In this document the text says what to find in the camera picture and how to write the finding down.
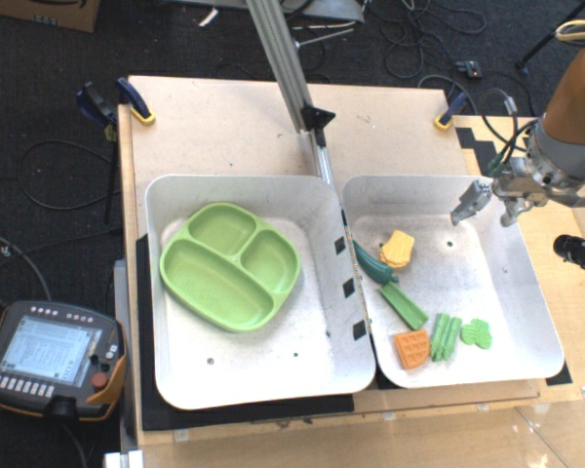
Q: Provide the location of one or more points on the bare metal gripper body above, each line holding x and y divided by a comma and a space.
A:
521, 178

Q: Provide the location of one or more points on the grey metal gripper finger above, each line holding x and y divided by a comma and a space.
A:
513, 211
473, 200

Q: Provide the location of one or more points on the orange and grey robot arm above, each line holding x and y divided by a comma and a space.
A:
573, 105

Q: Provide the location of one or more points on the white plastic tray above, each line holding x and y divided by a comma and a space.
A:
273, 368
492, 281

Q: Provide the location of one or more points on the yellow toy corn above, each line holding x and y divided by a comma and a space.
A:
398, 250

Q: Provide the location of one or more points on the dark green toy cucumber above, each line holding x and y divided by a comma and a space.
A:
373, 266

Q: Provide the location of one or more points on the green toy celery stick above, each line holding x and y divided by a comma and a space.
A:
403, 305

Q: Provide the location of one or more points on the green toy broccoli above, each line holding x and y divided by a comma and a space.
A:
477, 334

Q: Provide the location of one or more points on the green toy asparagus bundle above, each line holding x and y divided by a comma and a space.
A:
444, 338

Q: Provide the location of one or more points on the orange toy waffle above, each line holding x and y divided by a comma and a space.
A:
412, 349

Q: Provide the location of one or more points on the pale wood board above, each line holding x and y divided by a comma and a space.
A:
224, 129

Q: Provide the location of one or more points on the green divided plate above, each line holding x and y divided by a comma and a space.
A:
209, 276

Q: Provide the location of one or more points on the black cylinder on white bracket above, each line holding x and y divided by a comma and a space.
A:
573, 250

